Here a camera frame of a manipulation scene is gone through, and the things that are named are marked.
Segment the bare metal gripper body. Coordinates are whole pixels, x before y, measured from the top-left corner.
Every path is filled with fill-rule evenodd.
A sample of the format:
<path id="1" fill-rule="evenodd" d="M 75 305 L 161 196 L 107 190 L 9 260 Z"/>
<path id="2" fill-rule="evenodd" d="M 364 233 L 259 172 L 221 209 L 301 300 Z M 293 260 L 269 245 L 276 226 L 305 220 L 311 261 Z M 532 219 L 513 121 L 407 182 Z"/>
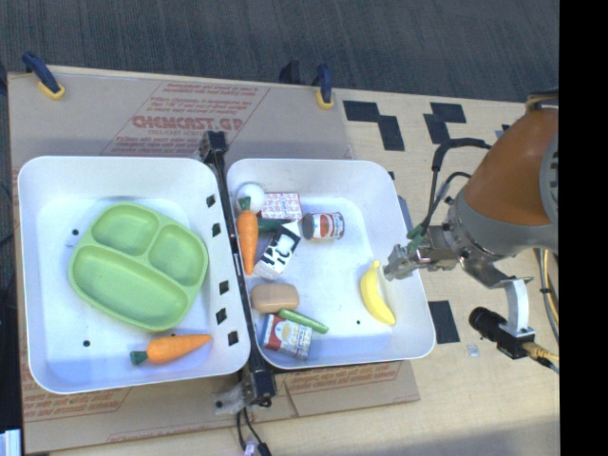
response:
<path id="1" fill-rule="evenodd" d="M 452 270 L 471 255 L 471 246 L 456 220 L 444 220 L 440 225 L 421 224 L 420 243 L 414 260 L 429 271 Z"/>

